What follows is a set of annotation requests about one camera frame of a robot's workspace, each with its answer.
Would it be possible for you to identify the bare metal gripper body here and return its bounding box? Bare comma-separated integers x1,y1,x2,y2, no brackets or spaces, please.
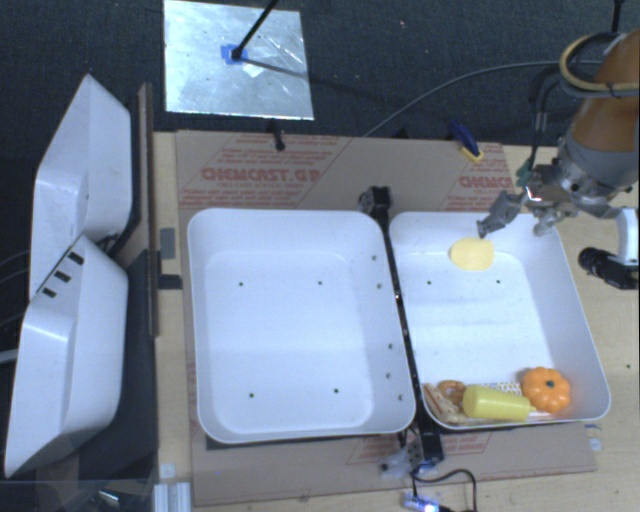
523,166,620,219

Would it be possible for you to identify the yellow round crisp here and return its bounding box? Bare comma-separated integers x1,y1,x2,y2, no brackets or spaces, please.
448,237,497,274

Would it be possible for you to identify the white plastic tray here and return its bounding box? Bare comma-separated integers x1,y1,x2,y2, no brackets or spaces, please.
186,207,418,445
388,210,613,431

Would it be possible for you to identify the thin black rod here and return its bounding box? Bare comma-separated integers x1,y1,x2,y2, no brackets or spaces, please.
372,202,437,451

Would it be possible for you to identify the orange toy pumpkin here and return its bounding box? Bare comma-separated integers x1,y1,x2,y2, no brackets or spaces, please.
520,366,573,415

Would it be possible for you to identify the brown toy pretzel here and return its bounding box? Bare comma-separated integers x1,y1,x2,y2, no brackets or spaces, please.
437,379,468,402

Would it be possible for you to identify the yellow toy bottle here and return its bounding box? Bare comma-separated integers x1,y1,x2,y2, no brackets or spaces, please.
461,384,538,421

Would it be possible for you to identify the brown cardboard board red print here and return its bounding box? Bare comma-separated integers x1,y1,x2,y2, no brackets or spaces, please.
174,129,599,507

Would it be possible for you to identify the black cylinder on white bracket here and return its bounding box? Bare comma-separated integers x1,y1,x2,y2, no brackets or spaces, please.
578,206,640,291

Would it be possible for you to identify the black block with thin wires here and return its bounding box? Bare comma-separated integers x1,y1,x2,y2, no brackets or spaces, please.
358,185,393,217
416,428,446,465

